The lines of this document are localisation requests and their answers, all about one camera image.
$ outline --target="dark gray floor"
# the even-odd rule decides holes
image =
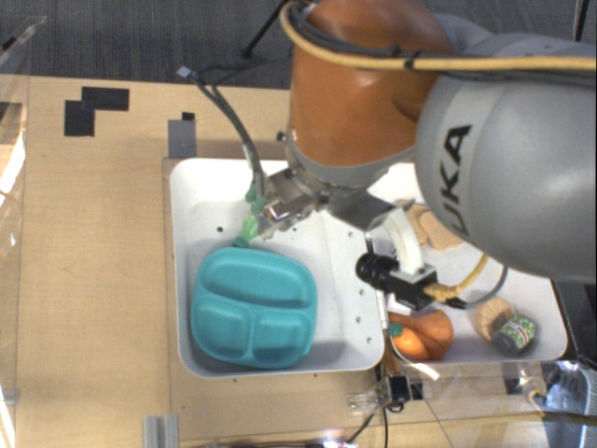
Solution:
[[[48,15],[35,37],[33,74],[176,81],[181,64],[232,63],[279,0],[0,0],[0,36],[25,16]],[[415,0],[493,32],[571,38],[576,0]],[[595,41],[591,2],[584,41]],[[275,24],[257,47],[273,58],[290,48]],[[238,76],[233,84],[286,88],[288,62]]]

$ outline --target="wooden tabletop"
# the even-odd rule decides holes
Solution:
[[[96,111],[94,137],[64,136],[64,102],[80,100],[83,86],[129,89],[130,108]],[[255,137],[261,156],[281,159],[275,135],[286,124],[287,91],[223,92]],[[182,112],[196,115],[200,156],[242,156],[228,121],[192,86],[31,78],[18,448],[141,447],[144,416],[181,411],[171,399],[176,380],[168,357],[162,163],[168,156],[168,120],[180,119]],[[229,382],[225,393],[222,384],[194,380],[213,417],[210,426],[217,430],[202,437],[193,433],[192,419],[187,420],[181,425],[183,446],[203,446],[213,438],[340,436],[360,425],[362,418],[347,413],[346,395],[367,386],[371,373],[310,375],[308,384],[301,376],[283,377],[284,382],[256,377],[234,388]],[[438,397],[432,411],[424,401],[413,401],[404,413],[391,415],[390,446],[518,446],[527,439],[522,445],[547,443],[537,419],[523,420],[524,430],[508,419],[474,426],[459,422],[516,411],[521,401],[506,395],[503,384],[489,382],[501,379],[499,367],[481,367],[464,377],[459,371],[458,377],[462,382],[447,385],[458,398],[453,404]],[[470,380],[481,378],[473,388]],[[302,384],[311,391],[299,390]],[[268,397],[291,396],[297,401],[292,413],[261,411]],[[489,399],[499,410],[488,409]],[[238,409],[225,411],[232,402]],[[436,421],[438,413],[446,421],[443,426]],[[264,424],[265,415],[272,417],[271,424]],[[234,429],[240,418],[242,434]],[[381,424],[376,417],[359,438],[361,446],[382,446]]]

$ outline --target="blue plate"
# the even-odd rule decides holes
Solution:
[[[190,327],[207,355],[237,365],[285,369],[311,348],[317,291],[299,262],[255,249],[226,247],[203,261]]]

